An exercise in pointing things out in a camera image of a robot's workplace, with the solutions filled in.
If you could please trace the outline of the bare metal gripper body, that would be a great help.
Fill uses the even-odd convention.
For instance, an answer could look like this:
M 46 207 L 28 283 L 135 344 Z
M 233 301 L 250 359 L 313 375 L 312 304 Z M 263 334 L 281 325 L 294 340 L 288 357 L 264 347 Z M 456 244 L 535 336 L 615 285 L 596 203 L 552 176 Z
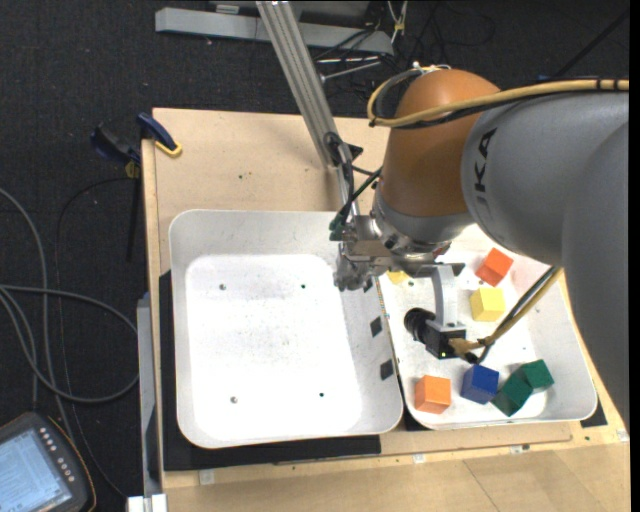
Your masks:
M 357 215 L 342 230 L 339 257 L 369 263 L 375 276 L 402 271 L 410 277 L 428 276 L 436 258 L 447 252 L 450 240 L 415 239 L 393 227 L 387 219 Z

